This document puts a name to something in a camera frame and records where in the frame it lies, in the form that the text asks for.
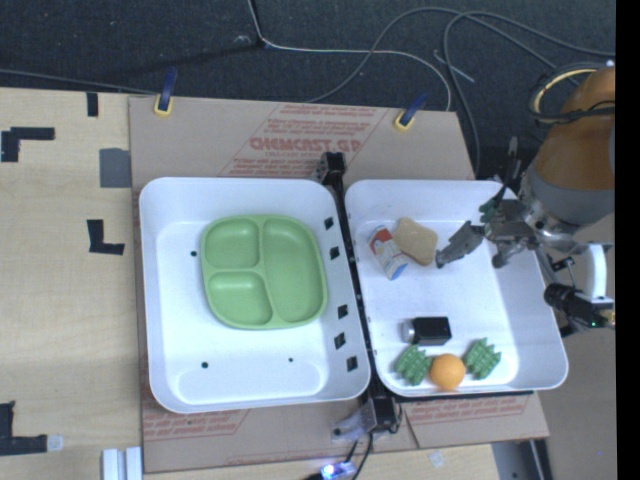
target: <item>cardboard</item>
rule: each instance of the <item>cardboard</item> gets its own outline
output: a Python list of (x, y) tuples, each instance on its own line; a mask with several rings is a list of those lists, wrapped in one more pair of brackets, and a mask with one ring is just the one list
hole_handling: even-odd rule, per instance
[[(456, 115), (420, 111), (400, 132), (393, 125), (400, 109), (174, 98), (171, 115), (159, 117), (153, 104), (153, 97), (129, 98), (145, 472), (344, 457), (351, 443), (335, 442), (331, 424), (351, 415), (357, 400), (190, 416), (155, 402), (146, 373), (138, 197), (164, 176), (314, 178), (324, 151), (345, 154), (347, 187), (359, 179), (472, 179)], [(376, 441), (374, 453), (548, 435), (535, 393), (403, 408), (400, 431)]]

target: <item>bread slice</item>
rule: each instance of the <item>bread slice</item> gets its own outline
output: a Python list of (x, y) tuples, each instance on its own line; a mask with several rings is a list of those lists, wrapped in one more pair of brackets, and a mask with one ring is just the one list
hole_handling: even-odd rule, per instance
[(438, 245), (438, 234), (409, 217), (402, 217), (393, 233), (400, 250), (420, 265), (433, 262)]

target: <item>green plate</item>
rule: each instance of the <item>green plate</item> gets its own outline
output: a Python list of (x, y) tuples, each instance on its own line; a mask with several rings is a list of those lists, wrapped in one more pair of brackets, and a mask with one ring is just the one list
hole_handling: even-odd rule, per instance
[(308, 323), (327, 305), (320, 249), (302, 222), (281, 215), (219, 219), (202, 234), (200, 257), (209, 307), (242, 329)]

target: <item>orange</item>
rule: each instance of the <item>orange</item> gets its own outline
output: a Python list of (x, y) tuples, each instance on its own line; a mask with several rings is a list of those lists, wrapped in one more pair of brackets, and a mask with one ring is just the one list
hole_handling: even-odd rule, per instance
[(462, 359), (453, 354), (441, 354), (433, 360), (429, 376), (434, 384), (446, 390), (453, 390), (462, 382), (467, 368)]

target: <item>binder clip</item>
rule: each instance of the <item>binder clip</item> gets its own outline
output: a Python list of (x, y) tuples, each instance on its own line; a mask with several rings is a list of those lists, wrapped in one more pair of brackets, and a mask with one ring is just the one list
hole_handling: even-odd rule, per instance
[(178, 78), (178, 69), (170, 67), (167, 70), (167, 74), (164, 77), (164, 85), (162, 92), (156, 97), (156, 102), (153, 106), (153, 112), (159, 117), (169, 117), (173, 110), (173, 88), (176, 85), (176, 78)]
[(414, 102), (409, 105), (409, 108), (404, 112), (400, 112), (396, 120), (393, 122), (393, 125), (396, 127), (398, 131), (406, 132), (411, 125), (413, 125), (413, 121), (415, 120), (415, 114), (418, 110), (420, 110), (425, 102), (427, 101), (427, 93), (423, 92), (418, 96)]

